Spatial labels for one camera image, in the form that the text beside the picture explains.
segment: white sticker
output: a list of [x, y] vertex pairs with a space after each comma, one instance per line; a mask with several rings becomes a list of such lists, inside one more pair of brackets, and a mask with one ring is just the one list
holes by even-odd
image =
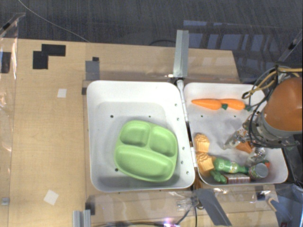
[[67, 89], [59, 89], [58, 90], [58, 95], [57, 97], [62, 97], [62, 98], [65, 98], [66, 97], [66, 92], [67, 92]]
[[56, 194], [52, 190], [48, 190], [46, 196], [44, 197], [44, 201], [51, 205], [55, 205], [58, 197], [58, 194]]

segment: toy carrot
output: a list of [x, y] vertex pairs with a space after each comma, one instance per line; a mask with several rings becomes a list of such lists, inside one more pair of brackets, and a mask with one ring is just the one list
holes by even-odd
[[221, 104], [227, 104], [229, 108], [236, 110], [242, 110], [245, 108], [245, 104], [238, 99], [218, 99]]
[[212, 110], [218, 110], [222, 107], [220, 101], [216, 99], [195, 99], [191, 101], [193, 104], [209, 108]]

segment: orange carrot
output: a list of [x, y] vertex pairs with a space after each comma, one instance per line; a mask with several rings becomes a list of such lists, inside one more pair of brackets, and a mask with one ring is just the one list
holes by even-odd
[[221, 104], [227, 104], [229, 108], [236, 110], [242, 110], [245, 108], [245, 104], [238, 99], [218, 99]]
[[191, 102], [193, 104], [213, 110], [218, 110], [222, 107], [221, 103], [216, 99], [196, 99], [192, 100]]

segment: green plate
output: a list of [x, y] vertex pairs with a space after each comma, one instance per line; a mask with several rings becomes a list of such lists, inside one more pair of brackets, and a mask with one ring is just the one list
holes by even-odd
[[154, 123], [133, 120], [121, 129], [114, 161], [117, 168], [148, 182], [164, 182], [176, 167], [178, 141], [173, 132]]

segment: wooden table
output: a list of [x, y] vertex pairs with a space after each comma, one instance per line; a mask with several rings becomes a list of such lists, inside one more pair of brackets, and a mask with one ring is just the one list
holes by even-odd
[[[33, 51], [40, 51], [42, 44], [66, 45], [66, 56], [50, 56], [48, 70], [34, 70]], [[108, 201], [108, 198], [102, 198], [105, 193], [89, 189], [91, 183], [86, 177], [86, 164], [89, 163], [85, 160], [81, 90], [85, 61], [91, 61], [92, 57], [100, 59], [101, 79], [167, 81], [172, 73], [174, 48], [18, 40], [10, 204], [6, 219], [9, 227], [72, 226], [72, 212], [84, 210], [88, 195], [98, 194], [101, 203]], [[226, 78], [229, 82], [238, 82], [230, 51], [190, 49], [188, 68], [191, 79], [218, 81]], [[59, 89], [67, 90], [65, 98], [57, 97]], [[266, 188], [275, 193], [273, 186]], [[48, 190], [59, 195], [54, 205], [44, 201]], [[230, 189], [230, 193], [235, 191], [243, 193], [236, 194], [243, 198], [234, 199], [232, 210], [230, 202], [233, 200], [228, 199], [228, 194], [218, 195], [223, 208], [230, 210], [228, 216], [234, 226], [245, 226], [249, 221], [255, 226], [276, 226], [275, 214], [268, 205], [264, 202], [262, 206], [258, 202], [249, 204], [253, 188]], [[163, 202], [163, 193], [158, 197], [157, 193], [150, 196], [152, 206], [159, 212], [167, 209], [161, 209], [168, 203]], [[126, 198], [131, 202], [133, 197], [131, 193]], [[127, 211], [136, 213], [137, 210], [130, 204]], [[198, 226], [202, 223], [213, 226], [205, 210], [198, 214]], [[191, 213], [182, 226], [193, 226], [193, 222]]]

